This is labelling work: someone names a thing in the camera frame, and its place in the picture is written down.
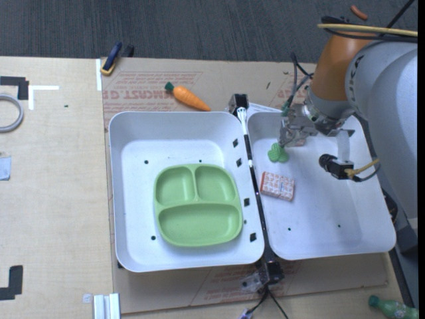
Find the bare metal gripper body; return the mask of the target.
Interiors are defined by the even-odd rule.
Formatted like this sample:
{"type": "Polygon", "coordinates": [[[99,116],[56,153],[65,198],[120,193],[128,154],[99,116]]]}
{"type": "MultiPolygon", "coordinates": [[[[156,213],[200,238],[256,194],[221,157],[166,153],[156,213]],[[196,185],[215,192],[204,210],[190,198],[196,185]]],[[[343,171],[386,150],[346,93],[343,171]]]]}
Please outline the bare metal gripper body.
{"type": "Polygon", "coordinates": [[[280,128],[281,139],[305,139],[321,133],[328,136],[334,130],[334,119],[327,117],[314,106],[293,104],[284,107],[280,128]]]}

